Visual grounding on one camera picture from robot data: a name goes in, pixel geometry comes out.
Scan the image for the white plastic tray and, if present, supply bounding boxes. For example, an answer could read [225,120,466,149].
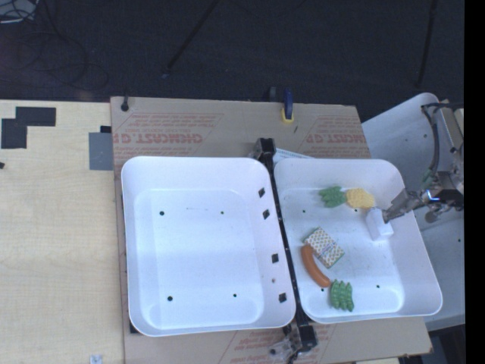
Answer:
[273,158,443,325]
[120,155,297,337]

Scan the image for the patterned white carton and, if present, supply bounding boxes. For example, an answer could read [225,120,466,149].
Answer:
[302,226,346,271]

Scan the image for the brown cardboard board red print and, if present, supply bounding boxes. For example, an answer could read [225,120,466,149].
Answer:
[109,96,433,364]

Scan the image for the orange toy sausage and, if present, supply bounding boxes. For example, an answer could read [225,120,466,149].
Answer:
[300,244,332,288]

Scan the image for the green toy pea pods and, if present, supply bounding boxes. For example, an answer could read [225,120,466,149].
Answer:
[328,278,355,313]

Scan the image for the yellow and green toy pineapple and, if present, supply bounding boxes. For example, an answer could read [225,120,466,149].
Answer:
[318,186,376,210]

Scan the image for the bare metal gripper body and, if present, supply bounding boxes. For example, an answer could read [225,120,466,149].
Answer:
[407,171,462,212]

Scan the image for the small white plastic bottle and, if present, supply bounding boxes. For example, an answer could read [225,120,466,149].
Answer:
[365,207,395,241]

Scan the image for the black block with thin wires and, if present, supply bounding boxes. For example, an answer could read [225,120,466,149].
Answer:
[254,137,277,162]
[295,324,318,352]

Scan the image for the thin black and white rod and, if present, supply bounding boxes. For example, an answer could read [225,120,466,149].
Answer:
[263,152,310,330]

